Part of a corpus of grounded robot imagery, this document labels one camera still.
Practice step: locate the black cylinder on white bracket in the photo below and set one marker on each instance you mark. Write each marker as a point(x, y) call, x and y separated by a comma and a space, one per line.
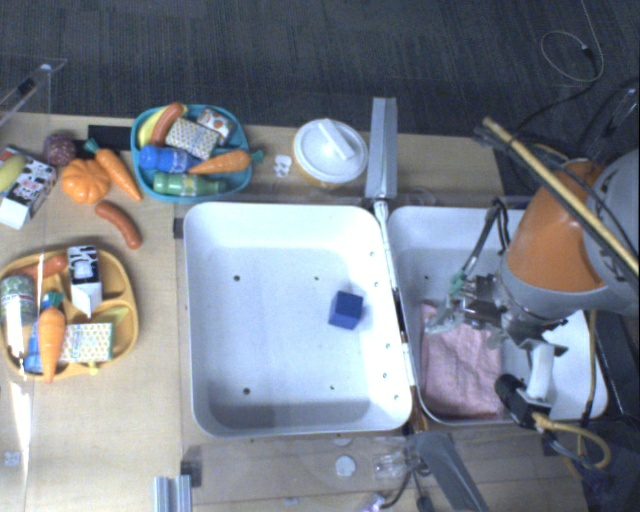
point(520, 395)

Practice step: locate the yellow corn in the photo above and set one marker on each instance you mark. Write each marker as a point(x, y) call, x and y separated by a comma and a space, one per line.
point(10, 172)

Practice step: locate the patterned yellow carton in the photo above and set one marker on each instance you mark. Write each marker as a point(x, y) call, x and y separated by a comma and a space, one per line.
point(192, 138)
point(87, 342)

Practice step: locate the white can with orange print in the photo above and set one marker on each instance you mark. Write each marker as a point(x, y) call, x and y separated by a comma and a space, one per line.
point(217, 122)

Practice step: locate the white round disc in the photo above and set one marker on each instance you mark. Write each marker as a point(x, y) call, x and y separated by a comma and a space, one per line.
point(345, 465)

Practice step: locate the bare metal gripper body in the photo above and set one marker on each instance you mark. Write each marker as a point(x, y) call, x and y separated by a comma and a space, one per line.
point(484, 302)

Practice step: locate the white plastic tray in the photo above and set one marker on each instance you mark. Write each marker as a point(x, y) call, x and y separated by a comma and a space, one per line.
point(280, 350)
point(415, 260)

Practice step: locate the cow print milk carton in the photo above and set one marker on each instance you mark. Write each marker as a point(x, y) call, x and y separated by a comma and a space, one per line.
point(30, 192)
point(85, 280)

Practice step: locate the orange carrot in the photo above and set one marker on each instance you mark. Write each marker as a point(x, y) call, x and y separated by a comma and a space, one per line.
point(51, 340)
point(222, 162)
point(117, 172)

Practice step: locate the yellow banana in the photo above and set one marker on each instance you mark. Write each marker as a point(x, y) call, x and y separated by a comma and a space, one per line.
point(145, 127)

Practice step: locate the blue cube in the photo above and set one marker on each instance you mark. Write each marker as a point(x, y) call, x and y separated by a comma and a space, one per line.
point(345, 311)

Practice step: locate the orange pumpkin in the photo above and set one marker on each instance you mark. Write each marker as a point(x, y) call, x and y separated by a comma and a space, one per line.
point(85, 181)

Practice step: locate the orange sausage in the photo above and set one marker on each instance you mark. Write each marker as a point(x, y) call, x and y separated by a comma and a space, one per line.
point(50, 266)
point(167, 120)
point(120, 224)

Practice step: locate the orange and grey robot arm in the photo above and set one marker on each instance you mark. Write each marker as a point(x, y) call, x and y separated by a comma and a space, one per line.
point(555, 250)

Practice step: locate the thin black and white rod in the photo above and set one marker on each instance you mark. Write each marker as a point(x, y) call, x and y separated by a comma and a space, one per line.
point(389, 250)

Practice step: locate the purple grapes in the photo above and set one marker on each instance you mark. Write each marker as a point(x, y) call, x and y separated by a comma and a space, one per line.
point(58, 149)

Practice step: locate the green and white can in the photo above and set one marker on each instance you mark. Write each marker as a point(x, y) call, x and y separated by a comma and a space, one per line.
point(17, 300)

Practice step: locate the clear plastic bottle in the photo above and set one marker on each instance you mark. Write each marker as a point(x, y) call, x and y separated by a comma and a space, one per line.
point(392, 460)

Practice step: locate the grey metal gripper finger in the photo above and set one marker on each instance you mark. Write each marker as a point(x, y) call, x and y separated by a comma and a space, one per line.
point(436, 326)
point(451, 310)

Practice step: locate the blue bottle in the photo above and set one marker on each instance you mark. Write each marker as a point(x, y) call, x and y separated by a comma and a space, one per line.
point(32, 357)
point(165, 158)

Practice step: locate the blue divided plate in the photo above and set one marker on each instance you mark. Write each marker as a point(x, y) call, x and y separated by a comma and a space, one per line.
point(240, 182)

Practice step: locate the green bottle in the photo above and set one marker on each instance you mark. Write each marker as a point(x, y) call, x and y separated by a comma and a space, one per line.
point(185, 184)

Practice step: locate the white lidded yellow container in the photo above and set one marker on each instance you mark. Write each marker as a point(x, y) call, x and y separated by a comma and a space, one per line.
point(330, 150)

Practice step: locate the yellow divided plate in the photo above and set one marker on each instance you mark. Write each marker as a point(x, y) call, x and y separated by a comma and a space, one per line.
point(122, 340)

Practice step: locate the pink cloth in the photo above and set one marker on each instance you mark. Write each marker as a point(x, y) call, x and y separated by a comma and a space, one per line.
point(457, 370)

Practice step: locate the small white plastic piece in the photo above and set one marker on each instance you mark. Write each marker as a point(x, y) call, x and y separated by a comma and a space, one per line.
point(282, 165)

